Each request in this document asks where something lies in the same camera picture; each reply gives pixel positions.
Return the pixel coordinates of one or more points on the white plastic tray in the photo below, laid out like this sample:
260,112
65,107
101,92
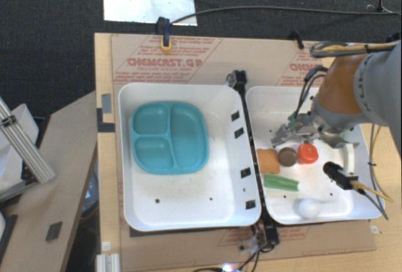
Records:
188,195
314,189

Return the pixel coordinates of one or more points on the green toy bean pod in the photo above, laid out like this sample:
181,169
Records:
281,182

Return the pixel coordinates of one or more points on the brown round biscuit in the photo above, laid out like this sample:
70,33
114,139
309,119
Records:
287,157

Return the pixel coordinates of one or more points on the white ball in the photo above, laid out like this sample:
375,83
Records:
308,208

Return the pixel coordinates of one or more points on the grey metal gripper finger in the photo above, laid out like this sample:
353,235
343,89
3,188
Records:
344,142
281,135

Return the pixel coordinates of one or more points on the brown cardboard board red print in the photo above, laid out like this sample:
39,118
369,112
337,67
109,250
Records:
188,60

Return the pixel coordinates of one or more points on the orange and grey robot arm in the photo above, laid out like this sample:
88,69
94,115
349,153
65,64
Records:
345,91

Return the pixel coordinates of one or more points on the black cylinder on white bracket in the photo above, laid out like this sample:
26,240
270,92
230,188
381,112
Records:
337,174

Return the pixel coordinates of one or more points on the thin black and white rod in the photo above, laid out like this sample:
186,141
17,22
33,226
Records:
251,142

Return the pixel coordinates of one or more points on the teal divided plate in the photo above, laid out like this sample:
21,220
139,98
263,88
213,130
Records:
176,139

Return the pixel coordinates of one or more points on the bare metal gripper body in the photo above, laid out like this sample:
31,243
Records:
309,127

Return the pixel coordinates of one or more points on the tan toy bread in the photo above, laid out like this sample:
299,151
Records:
268,161

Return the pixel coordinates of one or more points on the orange round cap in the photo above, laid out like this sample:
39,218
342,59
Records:
307,154

